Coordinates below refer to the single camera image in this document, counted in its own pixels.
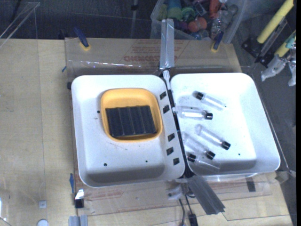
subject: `black rectangular slot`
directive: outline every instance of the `black rectangular slot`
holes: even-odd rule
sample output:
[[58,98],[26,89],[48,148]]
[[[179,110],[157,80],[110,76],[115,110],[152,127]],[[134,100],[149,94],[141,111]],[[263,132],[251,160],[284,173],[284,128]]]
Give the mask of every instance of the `black rectangular slot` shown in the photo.
[[170,134],[167,138],[168,138],[168,141],[171,141],[172,139],[174,139],[174,133]]
[[180,159],[179,158],[174,158],[174,165],[179,164],[180,163]]
[[164,91],[161,95],[160,95],[160,100],[163,99],[166,96],[166,92]]
[[169,111],[169,105],[164,106],[163,108],[163,114]]
[[174,148],[173,147],[170,147],[166,150],[166,154],[169,156],[171,153],[174,152]]
[[249,192],[256,192],[255,183],[252,178],[246,179],[246,185],[248,187]]

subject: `yellow handle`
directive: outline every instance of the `yellow handle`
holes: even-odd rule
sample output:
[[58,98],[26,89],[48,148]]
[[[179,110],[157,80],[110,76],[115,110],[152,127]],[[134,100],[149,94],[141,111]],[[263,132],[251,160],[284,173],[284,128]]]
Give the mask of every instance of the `yellow handle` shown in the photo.
[[282,58],[287,51],[289,51],[289,48],[286,47],[287,40],[284,41],[284,43],[276,50],[274,55],[279,55],[280,58]]
[[293,0],[286,0],[281,8],[277,11],[277,13],[270,20],[268,25],[263,29],[260,35],[257,38],[257,41],[261,44],[267,40],[270,34],[275,30],[275,28],[279,25],[283,17],[285,17],[288,12],[293,8]]

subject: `clear plastic tube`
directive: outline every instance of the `clear plastic tube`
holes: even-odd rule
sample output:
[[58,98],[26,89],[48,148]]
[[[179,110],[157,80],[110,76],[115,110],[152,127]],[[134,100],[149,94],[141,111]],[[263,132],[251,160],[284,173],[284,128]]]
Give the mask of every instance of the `clear plastic tube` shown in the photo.
[[228,150],[231,146],[230,143],[224,141],[220,136],[209,131],[200,124],[196,125],[196,134],[214,145],[221,146],[225,150]]
[[197,107],[177,106],[176,109],[177,109],[178,115],[184,119],[190,118],[190,119],[203,121],[203,120],[212,120],[212,118],[213,118],[212,113],[208,113]]
[[221,164],[218,161],[210,160],[204,157],[199,157],[194,154],[190,154],[187,157],[187,160],[194,163],[195,165],[197,165],[198,167],[204,170],[208,170],[214,173],[219,172],[221,169]]
[[199,143],[196,139],[188,135],[186,132],[181,133],[181,135],[184,146],[192,150],[194,154],[204,156],[210,160],[215,157],[215,154],[211,152],[207,146]]
[[226,107],[225,103],[205,93],[197,92],[195,96],[202,103],[209,105],[219,111],[222,111]]

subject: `cable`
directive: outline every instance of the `cable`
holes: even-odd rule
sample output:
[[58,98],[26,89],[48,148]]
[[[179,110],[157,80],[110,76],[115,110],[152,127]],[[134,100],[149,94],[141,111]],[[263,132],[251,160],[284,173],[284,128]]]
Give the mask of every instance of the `cable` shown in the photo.
[[192,210],[191,210],[191,207],[190,207],[190,204],[189,204],[189,201],[188,201],[188,198],[187,198],[187,195],[185,195],[185,198],[186,198],[186,202],[187,202],[187,205],[189,207],[190,213],[193,214]]
[[180,205],[182,207],[182,211],[183,211],[183,216],[182,216],[182,223],[181,223],[181,226],[184,226],[184,222],[185,222],[185,208],[184,208],[184,205],[181,201],[181,199],[179,199],[179,202],[180,202]]
[[186,202],[190,210],[190,214],[188,215],[190,226],[198,226],[197,216],[192,212],[187,196],[189,195],[185,194]]

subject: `blue clamp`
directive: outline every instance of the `blue clamp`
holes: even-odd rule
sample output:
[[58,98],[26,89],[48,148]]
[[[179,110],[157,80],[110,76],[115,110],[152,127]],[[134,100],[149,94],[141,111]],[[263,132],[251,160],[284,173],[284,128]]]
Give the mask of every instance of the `blue clamp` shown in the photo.
[[214,38],[214,43],[212,44],[212,47],[211,47],[211,51],[216,53],[219,46],[220,46],[220,43],[222,41],[222,37],[224,35],[224,32],[221,31],[215,38]]
[[82,48],[84,50],[89,50],[90,49],[90,45],[84,35],[84,33],[82,32],[82,30],[80,30],[79,28],[77,27],[74,27],[74,32],[75,34],[78,36],[79,40],[80,40],[80,45],[82,46]]

